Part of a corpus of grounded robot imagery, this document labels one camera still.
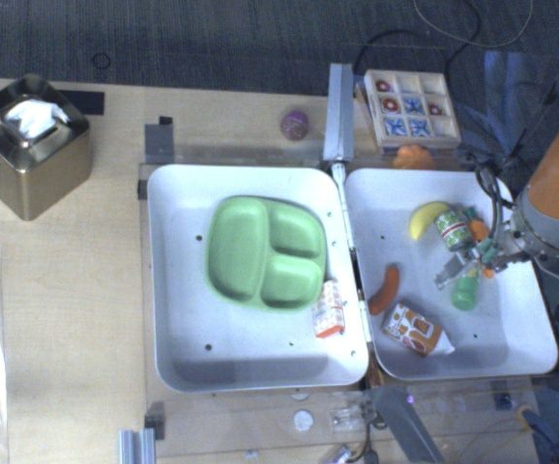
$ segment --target gray carpet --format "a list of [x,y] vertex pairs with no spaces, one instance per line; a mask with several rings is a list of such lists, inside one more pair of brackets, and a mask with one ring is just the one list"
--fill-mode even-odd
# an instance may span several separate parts
[[[514,36],[528,9],[528,0],[470,1],[483,20],[482,43]],[[390,37],[368,52],[365,67],[442,72],[434,48],[449,57],[460,43],[429,29],[412,2],[0,0],[0,76],[322,95],[330,62],[352,62],[368,38],[393,28],[427,40]],[[468,37],[474,29],[474,16],[455,0],[420,3],[451,33]],[[415,44],[422,48],[405,48]],[[559,0],[535,0],[526,32],[504,50],[559,57]],[[109,67],[98,69],[93,57],[105,67],[103,54]],[[463,51],[452,81],[470,83],[483,55]]]

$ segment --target wooden table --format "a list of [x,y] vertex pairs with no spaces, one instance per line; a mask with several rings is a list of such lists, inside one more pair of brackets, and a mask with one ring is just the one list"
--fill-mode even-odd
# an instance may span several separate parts
[[[10,82],[0,80],[0,88]],[[14,464],[113,464],[119,430],[139,430],[146,411],[136,192],[144,125],[169,116],[182,145],[254,151],[267,147],[289,155],[321,146],[326,99],[99,84],[54,86],[105,92],[105,110],[102,116],[89,116],[93,168],[88,181],[34,221],[22,221],[1,205],[10,457]],[[282,114],[293,107],[306,111],[311,122],[311,134],[302,145],[279,132]],[[375,157],[367,120],[358,106],[355,112],[357,153]],[[428,429],[450,459],[471,462],[510,441],[501,450],[508,462],[537,462],[530,435],[518,432],[512,413],[494,410],[488,389],[474,392],[466,384],[426,384],[415,390],[424,395]],[[527,380],[516,381],[514,390],[518,399],[535,403]],[[462,403],[454,391],[463,394]],[[440,392],[447,398],[440,398]],[[447,400],[448,409],[436,410],[438,400]],[[305,436],[292,448],[262,449],[257,460],[252,454],[246,460],[244,449],[206,452],[214,437],[209,427],[180,449],[189,455],[162,462],[318,462],[335,442],[361,442],[363,434],[330,435],[326,443],[314,446]],[[375,440],[381,462],[404,460],[389,431],[375,435]]]

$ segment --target white cable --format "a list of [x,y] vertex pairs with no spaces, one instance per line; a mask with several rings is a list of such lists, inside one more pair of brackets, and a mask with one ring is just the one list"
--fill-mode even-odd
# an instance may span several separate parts
[[425,22],[428,26],[430,26],[432,29],[435,29],[439,33],[447,36],[448,38],[452,38],[453,40],[456,40],[457,42],[462,42],[462,43],[465,43],[465,44],[472,44],[474,46],[479,46],[481,48],[499,48],[501,46],[507,46],[508,44],[515,43],[524,34],[524,31],[526,30],[527,26],[529,25],[529,21],[531,20],[531,17],[533,17],[533,0],[529,0],[529,15],[527,16],[527,20],[524,22],[524,24],[523,24],[522,28],[520,29],[520,31],[518,32],[518,34],[515,35],[515,37],[513,37],[511,40],[508,40],[506,42],[497,43],[497,44],[487,44],[487,43],[477,43],[477,42],[472,42],[470,40],[466,40],[466,39],[464,39],[460,36],[456,36],[456,35],[453,35],[451,33],[448,33],[444,29],[441,29],[440,27],[436,26],[435,24],[430,22],[426,18],[425,15],[422,14],[422,11],[419,10],[419,6],[417,5],[417,0],[413,0],[413,7],[415,8],[415,11],[417,12],[417,14],[421,18],[421,20],[423,22]]

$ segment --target tic-tac-toe board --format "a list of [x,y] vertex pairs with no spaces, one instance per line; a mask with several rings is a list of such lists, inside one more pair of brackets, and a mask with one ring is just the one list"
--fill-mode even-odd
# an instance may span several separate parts
[[419,144],[454,149],[461,141],[445,76],[431,72],[368,71],[369,110],[381,148]]

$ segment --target soda can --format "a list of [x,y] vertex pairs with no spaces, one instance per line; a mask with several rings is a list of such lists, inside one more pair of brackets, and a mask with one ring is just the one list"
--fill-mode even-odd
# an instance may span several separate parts
[[454,210],[443,212],[434,219],[434,224],[448,250],[457,251],[467,244],[473,244],[473,236],[466,226],[466,222]]

